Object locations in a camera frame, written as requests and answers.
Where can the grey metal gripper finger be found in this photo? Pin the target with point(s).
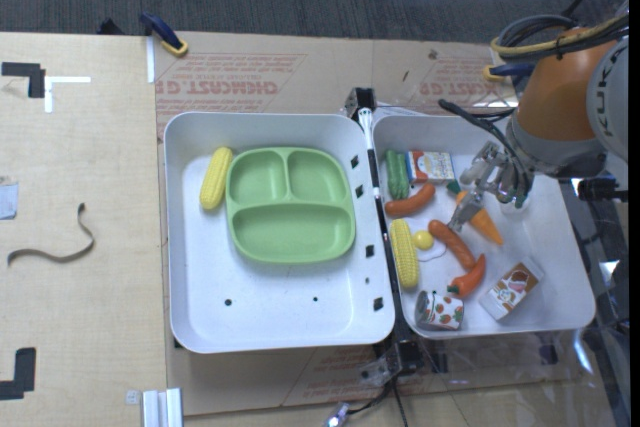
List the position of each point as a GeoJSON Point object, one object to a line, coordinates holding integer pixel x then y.
{"type": "Point", "coordinates": [479, 164]}
{"type": "Point", "coordinates": [465, 214]}

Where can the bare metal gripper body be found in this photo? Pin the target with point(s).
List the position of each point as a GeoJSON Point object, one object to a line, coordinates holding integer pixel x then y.
{"type": "Point", "coordinates": [507, 180]}

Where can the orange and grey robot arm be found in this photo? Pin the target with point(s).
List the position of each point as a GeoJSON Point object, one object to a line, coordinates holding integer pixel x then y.
{"type": "Point", "coordinates": [560, 105]}

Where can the orange carrot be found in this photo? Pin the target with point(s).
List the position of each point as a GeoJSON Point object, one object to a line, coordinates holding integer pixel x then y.
{"type": "Point", "coordinates": [487, 222]}

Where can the orange sausage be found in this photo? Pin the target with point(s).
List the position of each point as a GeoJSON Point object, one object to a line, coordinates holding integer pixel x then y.
{"type": "Point", "coordinates": [410, 202]}
{"type": "Point", "coordinates": [455, 246]}

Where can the white and blue carton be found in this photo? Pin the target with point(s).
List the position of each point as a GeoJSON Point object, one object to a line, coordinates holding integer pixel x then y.
{"type": "Point", "coordinates": [432, 166]}

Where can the white fried egg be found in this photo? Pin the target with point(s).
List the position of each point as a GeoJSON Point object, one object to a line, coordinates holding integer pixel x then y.
{"type": "Point", "coordinates": [424, 241]}

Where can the orange chili pepper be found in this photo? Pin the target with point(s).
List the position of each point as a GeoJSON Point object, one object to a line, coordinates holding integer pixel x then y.
{"type": "Point", "coordinates": [470, 281]}

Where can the yellow corn cob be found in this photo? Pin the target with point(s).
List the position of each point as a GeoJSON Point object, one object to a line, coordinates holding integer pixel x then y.
{"type": "Point", "coordinates": [404, 255]}
{"type": "Point", "coordinates": [216, 178]}

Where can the white plastic tray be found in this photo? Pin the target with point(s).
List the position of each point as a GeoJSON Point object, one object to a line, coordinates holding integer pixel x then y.
{"type": "Point", "coordinates": [545, 245]}
{"type": "Point", "coordinates": [280, 305]}

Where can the green pea pod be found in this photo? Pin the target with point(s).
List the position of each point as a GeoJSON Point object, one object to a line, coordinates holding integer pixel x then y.
{"type": "Point", "coordinates": [397, 175]}

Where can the brown and white carton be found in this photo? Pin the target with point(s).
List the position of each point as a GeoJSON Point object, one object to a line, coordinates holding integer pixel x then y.
{"type": "Point", "coordinates": [512, 290]}

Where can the white strawberry print can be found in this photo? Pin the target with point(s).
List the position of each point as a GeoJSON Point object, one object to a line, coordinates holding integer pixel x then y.
{"type": "Point", "coordinates": [442, 311]}

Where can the green divided plate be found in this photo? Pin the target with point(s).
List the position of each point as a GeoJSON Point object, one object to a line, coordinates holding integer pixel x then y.
{"type": "Point", "coordinates": [290, 230]}

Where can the brown cardboard board red print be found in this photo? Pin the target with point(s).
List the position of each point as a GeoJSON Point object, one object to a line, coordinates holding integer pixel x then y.
{"type": "Point", "coordinates": [320, 70]}

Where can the brown curled strip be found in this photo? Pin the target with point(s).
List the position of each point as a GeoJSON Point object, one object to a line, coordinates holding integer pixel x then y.
{"type": "Point", "coordinates": [50, 258]}

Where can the black cylinder on white bracket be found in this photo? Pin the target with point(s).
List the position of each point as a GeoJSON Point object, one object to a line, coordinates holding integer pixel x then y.
{"type": "Point", "coordinates": [600, 190]}

